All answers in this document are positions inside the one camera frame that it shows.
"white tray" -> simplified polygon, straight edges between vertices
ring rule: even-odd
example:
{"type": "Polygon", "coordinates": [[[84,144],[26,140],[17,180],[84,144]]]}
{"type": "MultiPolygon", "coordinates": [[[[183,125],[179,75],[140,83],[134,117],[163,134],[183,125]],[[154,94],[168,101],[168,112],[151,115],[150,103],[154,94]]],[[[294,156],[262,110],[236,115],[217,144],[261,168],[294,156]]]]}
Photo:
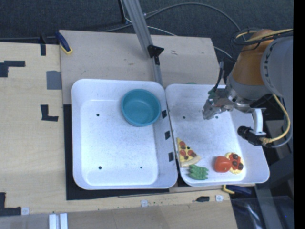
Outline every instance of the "white tray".
{"type": "Polygon", "coordinates": [[[169,188],[177,180],[165,90],[156,82],[82,79],[72,87],[73,177],[83,189],[169,188]],[[121,98],[152,92],[162,114],[150,126],[123,117],[121,98]]]}
{"type": "Polygon", "coordinates": [[[165,90],[177,154],[178,137],[202,158],[197,165],[209,169],[207,180],[194,180],[188,176],[188,168],[180,168],[182,179],[193,187],[265,182],[269,167],[262,147],[249,144],[237,134],[241,125],[253,127],[251,114],[233,110],[211,120],[203,119],[202,109],[212,88],[213,85],[172,84],[165,90]],[[214,170],[216,157],[228,152],[235,152],[244,160],[244,169],[238,175],[214,170]]]}

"gray tape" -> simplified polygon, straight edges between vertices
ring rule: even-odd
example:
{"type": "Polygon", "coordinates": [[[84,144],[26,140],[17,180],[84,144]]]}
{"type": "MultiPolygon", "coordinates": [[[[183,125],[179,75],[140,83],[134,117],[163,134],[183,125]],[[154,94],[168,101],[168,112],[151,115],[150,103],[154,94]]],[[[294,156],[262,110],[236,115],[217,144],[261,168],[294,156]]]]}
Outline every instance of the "gray tape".
{"type": "Polygon", "coordinates": [[[61,90],[61,72],[47,71],[47,89],[61,90]]]}

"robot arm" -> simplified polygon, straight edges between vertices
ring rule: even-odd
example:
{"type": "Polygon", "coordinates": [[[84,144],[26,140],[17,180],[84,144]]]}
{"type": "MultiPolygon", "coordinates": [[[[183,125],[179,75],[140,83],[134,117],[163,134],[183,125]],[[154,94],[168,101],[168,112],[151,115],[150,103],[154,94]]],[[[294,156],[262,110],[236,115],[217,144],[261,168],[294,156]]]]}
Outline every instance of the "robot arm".
{"type": "Polygon", "coordinates": [[[212,89],[203,106],[203,118],[237,109],[251,113],[254,129],[241,126],[238,134],[253,145],[267,145],[275,141],[265,138],[262,131],[262,109],[251,104],[266,94],[282,97],[284,113],[293,129],[293,35],[292,30],[260,30],[248,40],[237,58],[225,88],[212,89]]]}

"blue bowl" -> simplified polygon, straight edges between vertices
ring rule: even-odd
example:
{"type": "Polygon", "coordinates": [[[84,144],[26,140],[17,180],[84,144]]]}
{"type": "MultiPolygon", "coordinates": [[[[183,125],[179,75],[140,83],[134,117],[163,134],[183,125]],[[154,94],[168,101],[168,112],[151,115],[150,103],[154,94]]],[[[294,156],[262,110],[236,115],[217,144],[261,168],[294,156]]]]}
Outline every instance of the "blue bowl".
{"type": "Polygon", "coordinates": [[[149,91],[134,89],[124,95],[121,110],[125,119],[134,126],[147,126],[156,122],[161,114],[158,98],[149,91]]]}

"pizza slice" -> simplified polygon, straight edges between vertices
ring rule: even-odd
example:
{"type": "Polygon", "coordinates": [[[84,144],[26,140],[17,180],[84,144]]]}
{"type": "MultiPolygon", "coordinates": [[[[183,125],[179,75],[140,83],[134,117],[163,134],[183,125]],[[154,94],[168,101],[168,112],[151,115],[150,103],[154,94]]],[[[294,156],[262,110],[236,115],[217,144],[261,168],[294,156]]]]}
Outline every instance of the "pizza slice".
{"type": "Polygon", "coordinates": [[[184,141],[177,138],[177,143],[181,167],[188,167],[189,165],[196,164],[201,159],[184,141]]]}
{"type": "Polygon", "coordinates": [[[244,161],[242,160],[242,158],[238,154],[232,152],[226,153],[225,157],[232,162],[230,172],[232,172],[233,174],[241,173],[244,168],[244,161]]]}

